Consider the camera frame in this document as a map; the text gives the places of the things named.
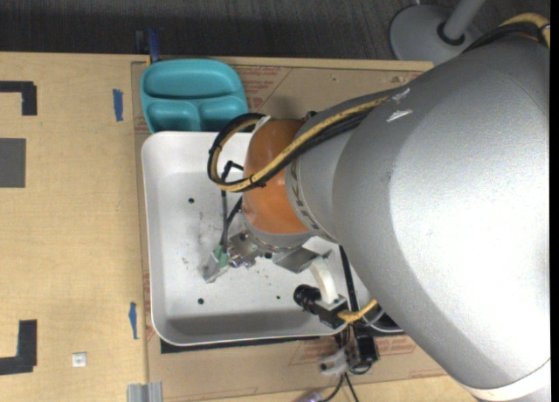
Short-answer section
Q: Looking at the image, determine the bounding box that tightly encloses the white plastic tray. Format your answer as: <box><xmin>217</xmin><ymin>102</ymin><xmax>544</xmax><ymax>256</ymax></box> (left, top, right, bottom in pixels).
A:
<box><xmin>140</xmin><ymin>130</ymin><xmax>373</xmax><ymax>347</ymax></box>
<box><xmin>369</xmin><ymin>319</ymin><xmax>405</xmax><ymax>334</ymax></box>

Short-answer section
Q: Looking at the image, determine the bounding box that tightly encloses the blue divided plate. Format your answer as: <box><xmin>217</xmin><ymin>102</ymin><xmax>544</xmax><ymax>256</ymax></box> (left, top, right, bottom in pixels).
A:
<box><xmin>139</xmin><ymin>58</ymin><xmax>251</xmax><ymax>135</ymax></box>

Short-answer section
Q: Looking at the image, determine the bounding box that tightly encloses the black cylinder on white bracket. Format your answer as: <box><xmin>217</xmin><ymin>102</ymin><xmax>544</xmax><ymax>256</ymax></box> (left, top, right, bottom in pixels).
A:
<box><xmin>293</xmin><ymin>258</ymin><xmax>351</xmax><ymax>330</ymax></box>

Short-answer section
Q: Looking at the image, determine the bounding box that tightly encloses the black block with thin wires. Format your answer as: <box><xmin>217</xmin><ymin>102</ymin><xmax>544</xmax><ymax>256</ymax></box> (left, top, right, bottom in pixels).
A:
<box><xmin>352</xmin><ymin>331</ymin><xmax>381</xmax><ymax>370</ymax></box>

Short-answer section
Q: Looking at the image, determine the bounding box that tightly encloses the brown cardboard board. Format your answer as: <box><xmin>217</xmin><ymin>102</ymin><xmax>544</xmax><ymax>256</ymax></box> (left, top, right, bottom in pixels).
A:
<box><xmin>130</xmin><ymin>55</ymin><xmax>464</xmax><ymax>402</ymax></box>

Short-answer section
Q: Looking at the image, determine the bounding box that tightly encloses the grey round-base floor stand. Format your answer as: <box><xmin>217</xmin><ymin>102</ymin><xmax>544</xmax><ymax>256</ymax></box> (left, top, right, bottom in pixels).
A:
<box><xmin>388</xmin><ymin>0</ymin><xmax>519</xmax><ymax>64</ymax></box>

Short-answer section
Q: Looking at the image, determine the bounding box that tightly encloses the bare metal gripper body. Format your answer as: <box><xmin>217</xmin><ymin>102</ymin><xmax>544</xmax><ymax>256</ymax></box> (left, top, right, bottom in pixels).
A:
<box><xmin>226</xmin><ymin>232</ymin><xmax>334</xmax><ymax>275</ymax></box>

